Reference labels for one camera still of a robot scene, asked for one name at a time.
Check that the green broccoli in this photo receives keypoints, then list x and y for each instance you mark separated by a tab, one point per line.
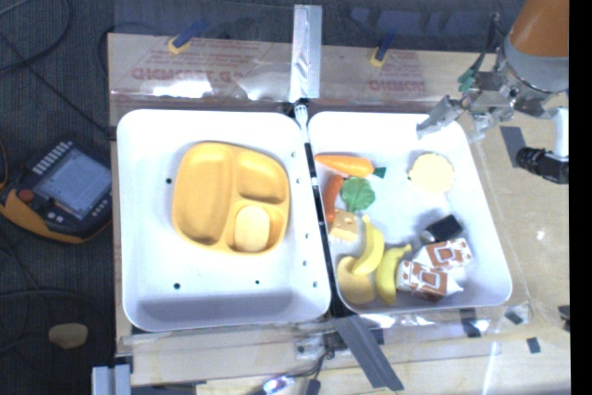
358	194

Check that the black cylinder on white bracket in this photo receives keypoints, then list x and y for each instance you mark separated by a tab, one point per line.
546	162

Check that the yellow divided plate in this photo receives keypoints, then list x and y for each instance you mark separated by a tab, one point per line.
203	194

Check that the black can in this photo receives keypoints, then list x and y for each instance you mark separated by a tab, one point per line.
445	227

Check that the orange sausage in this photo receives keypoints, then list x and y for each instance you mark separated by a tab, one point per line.
330	199

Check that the white plastic tray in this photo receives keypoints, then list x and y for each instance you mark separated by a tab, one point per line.
152	199
398	208

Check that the tan bread piece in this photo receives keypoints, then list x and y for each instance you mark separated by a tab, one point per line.
68	334

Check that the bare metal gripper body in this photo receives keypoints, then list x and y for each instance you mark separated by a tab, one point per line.
492	95

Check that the yellow banana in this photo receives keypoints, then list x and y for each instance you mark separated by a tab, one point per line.
373	247
387	277
353	287

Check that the brown cardboard board red print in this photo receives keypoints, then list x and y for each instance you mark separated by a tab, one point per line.
532	245

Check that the orange carrot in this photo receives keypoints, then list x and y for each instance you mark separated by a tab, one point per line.
344	164

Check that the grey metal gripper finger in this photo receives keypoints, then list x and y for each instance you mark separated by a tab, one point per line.
484	126
439	115

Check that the pale yellow round biscuit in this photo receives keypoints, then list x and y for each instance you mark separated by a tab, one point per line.
431	172

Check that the pale yellow bread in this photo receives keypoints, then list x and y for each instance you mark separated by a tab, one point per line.
251	229

